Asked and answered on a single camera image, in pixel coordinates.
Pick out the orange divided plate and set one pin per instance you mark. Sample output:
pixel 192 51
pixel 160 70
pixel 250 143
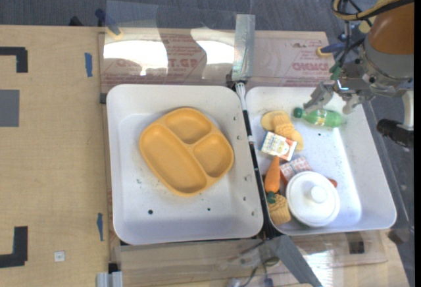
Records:
pixel 171 154

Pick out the white printed carton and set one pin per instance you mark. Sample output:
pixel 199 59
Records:
pixel 278 145

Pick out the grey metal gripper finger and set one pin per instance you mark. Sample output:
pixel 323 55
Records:
pixel 319 94
pixel 352 104

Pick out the thin black and white rod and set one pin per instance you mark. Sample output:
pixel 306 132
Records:
pixel 251 144

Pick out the small red toy piece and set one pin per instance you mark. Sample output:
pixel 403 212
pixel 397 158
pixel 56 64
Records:
pixel 333 182

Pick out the white plastic tray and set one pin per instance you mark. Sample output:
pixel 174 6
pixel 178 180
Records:
pixel 358 160
pixel 138 200

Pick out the orange carrot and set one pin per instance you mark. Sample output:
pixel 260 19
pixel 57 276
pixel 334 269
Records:
pixel 272 177

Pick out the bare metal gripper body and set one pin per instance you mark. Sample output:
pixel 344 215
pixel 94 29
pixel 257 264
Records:
pixel 356 81

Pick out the red and white packet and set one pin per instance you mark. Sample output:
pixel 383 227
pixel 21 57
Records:
pixel 297 165

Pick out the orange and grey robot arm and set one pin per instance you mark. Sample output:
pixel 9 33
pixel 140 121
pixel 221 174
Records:
pixel 391 32

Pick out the green plastic bottle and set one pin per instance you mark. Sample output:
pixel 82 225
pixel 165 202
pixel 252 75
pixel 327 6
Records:
pixel 320 118

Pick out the black cylinder on white bracket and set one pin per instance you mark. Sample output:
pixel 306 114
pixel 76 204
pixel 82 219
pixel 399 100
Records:
pixel 396 132

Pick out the white pot with lid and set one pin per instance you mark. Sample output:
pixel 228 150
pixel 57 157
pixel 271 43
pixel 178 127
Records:
pixel 312 198

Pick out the brown cardboard board red print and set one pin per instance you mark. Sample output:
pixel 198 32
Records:
pixel 184 256

